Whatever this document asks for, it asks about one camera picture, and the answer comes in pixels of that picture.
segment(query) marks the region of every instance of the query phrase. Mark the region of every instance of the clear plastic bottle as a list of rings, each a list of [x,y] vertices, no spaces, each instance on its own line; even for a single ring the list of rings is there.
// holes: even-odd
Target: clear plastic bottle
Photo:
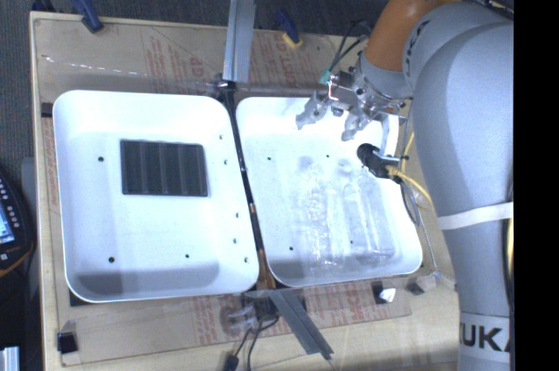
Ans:
[[[343,267],[340,232],[341,199],[335,188],[310,168],[303,180],[301,196],[301,241],[305,268],[312,276],[336,274]]]
[[[352,256],[366,265],[381,264],[396,253],[378,180],[382,179],[361,168],[352,173],[342,196]]]

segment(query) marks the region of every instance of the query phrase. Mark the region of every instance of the white tray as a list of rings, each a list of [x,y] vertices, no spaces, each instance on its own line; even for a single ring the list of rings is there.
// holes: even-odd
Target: white tray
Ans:
[[[364,142],[380,146],[383,130],[375,121],[354,140],[341,141],[345,119],[330,112],[319,122],[298,130],[295,116],[306,102],[301,98],[253,97],[242,100],[237,109],[247,174],[272,274],[285,285],[300,287],[414,272],[421,265],[421,244],[399,186],[390,180],[378,180],[381,192],[373,197],[384,206],[392,223],[395,255],[381,264],[357,260],[346,230],[347,215],[339,213],[335,237],[342,248],[342,261],[334,269],[307,269],[308,239],[301,231],[306,222],[301,220],[300,200],[307,190],[309,166],[320,171],[321,178],[341,199],[350,173],[362,166],[357,148]],[[398,118],[391,116],[387,154],[394,154],[397,137]]]
[[[250,215],[220,103],[71,91],[56,100],[53,119],[66,280],[77,296],[157,299],[254,285],[259,265]],[[202,145],[209,195],[123,195],[120,140]]]

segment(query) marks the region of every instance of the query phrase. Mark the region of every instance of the white tape band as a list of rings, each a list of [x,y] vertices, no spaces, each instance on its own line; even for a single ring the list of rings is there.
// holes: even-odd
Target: white tape band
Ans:
[[[514,214],[512,202],[499,203],[488,207],[480,207],[463,213],[438,218],[438,226],[441,230],[456,230],[469,227],[476,223],[499,221],[510,219]]]

